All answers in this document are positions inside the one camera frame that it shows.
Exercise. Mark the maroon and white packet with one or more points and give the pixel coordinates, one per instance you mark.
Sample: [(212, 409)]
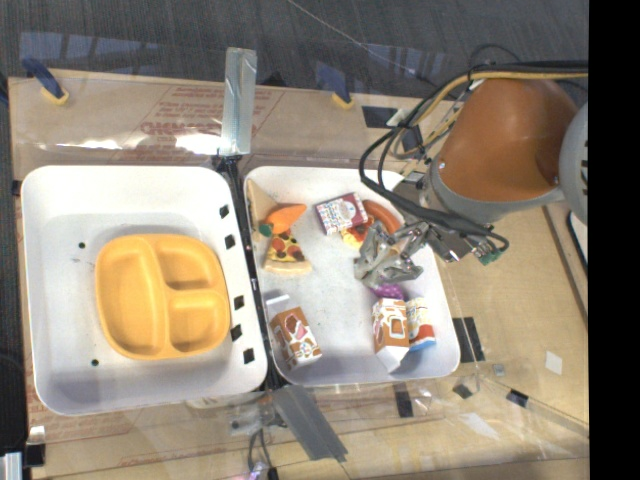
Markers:
[(341, 213)]

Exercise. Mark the beige bread slice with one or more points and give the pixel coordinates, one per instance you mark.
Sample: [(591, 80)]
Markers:
[(257, 200)]

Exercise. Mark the orange carrot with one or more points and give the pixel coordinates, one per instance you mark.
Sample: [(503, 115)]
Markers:
[(285, 216)]

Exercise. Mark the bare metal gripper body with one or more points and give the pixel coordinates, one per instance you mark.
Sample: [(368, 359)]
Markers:
[(442, 242)]

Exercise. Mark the brown cardboard board red print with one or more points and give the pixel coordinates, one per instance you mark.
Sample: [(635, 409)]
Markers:
[(520, 293)]

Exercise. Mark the yellow and red toy food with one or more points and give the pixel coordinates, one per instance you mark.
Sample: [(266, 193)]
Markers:
[(354, 235)]

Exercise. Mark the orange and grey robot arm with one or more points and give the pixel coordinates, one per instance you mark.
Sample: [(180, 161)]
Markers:
[(500, 138)]

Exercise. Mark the brown and white carton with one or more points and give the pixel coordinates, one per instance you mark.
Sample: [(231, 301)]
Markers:
[(391, 333), (296, 339)]

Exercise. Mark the brown sausage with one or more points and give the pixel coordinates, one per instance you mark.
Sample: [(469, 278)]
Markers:
[(387, 213)]

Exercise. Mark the purple grapes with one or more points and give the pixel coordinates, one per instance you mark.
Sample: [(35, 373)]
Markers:
[(390, 292)]

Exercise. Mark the white plastic tray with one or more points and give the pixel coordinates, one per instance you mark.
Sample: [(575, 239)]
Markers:
[(340, 293), (65, 288)]

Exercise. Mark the pizza slice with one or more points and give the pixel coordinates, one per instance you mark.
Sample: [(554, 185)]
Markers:
[(286, 258)]

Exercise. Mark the yellow red and blue can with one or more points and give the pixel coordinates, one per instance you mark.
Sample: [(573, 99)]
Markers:
[(421, 324)]

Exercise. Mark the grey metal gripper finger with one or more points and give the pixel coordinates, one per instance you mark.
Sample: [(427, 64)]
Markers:
[(378, 245), (392, 273)]

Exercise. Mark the orange divided plate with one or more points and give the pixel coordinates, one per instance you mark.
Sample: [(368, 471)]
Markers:
[(135, 298)]

